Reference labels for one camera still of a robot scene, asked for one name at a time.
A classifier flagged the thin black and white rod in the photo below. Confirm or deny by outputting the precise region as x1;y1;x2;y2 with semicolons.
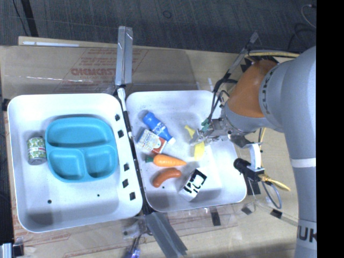
117;87;148;216

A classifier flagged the black cylinder on white bracket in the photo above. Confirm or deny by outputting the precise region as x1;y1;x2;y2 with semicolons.
233;141;266;183

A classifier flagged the orange-brown sausage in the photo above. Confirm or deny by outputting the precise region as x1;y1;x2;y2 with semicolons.
152;167;183;189

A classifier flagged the white plastic tray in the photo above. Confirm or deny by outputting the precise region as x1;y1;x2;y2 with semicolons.
125;90;248;213
7;92;144;234

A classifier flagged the orange carrot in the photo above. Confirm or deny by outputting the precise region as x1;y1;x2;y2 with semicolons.
145;153;188;168

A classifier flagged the blue divided plate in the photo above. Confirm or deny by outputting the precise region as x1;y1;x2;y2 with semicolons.
44;117;120;183

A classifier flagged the green and white can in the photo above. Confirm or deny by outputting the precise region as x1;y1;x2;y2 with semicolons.
26;136;48;166

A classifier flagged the blue bottle white cap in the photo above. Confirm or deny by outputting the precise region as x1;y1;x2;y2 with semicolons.
142;111;177;146

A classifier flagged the brown cardboard board red print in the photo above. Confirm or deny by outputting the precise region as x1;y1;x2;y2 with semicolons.
0;45;239;258

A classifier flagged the white and orange carton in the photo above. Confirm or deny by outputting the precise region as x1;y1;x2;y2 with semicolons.
135;128;168;155

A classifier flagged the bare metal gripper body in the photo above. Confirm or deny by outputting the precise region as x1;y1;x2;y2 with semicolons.
200;118;235;142

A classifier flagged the yellow banana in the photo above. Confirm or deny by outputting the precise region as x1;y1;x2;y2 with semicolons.
184;125;206;162

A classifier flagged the white carton black print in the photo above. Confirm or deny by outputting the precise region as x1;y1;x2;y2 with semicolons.
177;167;209;203

